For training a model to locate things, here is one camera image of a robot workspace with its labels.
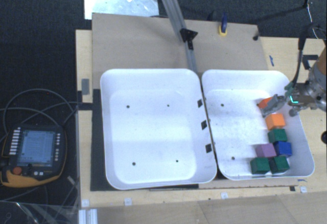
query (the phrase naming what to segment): cube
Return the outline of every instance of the cube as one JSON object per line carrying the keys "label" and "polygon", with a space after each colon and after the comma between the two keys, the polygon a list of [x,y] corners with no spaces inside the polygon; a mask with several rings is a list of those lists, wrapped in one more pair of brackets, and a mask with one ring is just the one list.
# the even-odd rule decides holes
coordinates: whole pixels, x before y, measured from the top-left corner
{"label": "cube", "polygon": [[282,128],[285,127],[285,120],[283,114],[276,113],[270,114],[266,117],[266,124],[268,130],[272,130],[274,128]]}
{"label": "cube", "polygon": [[287,158],[284,156],[276,156],[269,161],[269,166],[272,174],[283,173],[290,168]]}
{"label": "cube", "polygon": [[287,141],[286,132],[283,128],[275,128],[268,132],[268,138],[270,143],[276,141]]}
{"label": "cube", "polygon": [[268,102],[272,99],[272,97],[267,98],[267,99],[263,99],[262,101],[260,101],[260,103],[258,104],[259,108],[265,108],[268,105]]}
{"label": "cube", "polygon": [[292,155],[291,143],[285,141],[277,141],[274,143],[277,156],[283,155],[289,157]]}
{"label": "cube", "polygon": [[276,155],[274,145],[272,143],[262,144],[255,148],[258,157],[272,158]]}
{"label": "cube", "polygon": [[250,164],[252,174],[266,174],[270,170],[267,158],[255,158]]}

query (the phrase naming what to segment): white tray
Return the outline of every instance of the white tray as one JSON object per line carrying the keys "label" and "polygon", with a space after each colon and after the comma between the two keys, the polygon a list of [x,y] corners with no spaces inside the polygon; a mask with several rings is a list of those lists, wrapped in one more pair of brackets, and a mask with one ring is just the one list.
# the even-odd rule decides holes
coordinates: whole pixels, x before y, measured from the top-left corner
{"label": "white tray", "polygon": [[256,157],[256,145],[269,143],[268,129],[256,104],[274,94],[284,95],[288,83],[288,78],[276,71],[209,70],[203,74],[202,86],[218,165],[225,177],[247,180],[313,173],[314,161],[300,117],[289,116],[291,107],[284,105],[278,112],[284,115],[284,129],[292,144],[290,169],[282,174],[251,174],[250,161]]}
{"label": "white tray", "polygon": [[105,169],[121,190],[206,183],[217,173],[198,76],[186,69],[101,77]]}

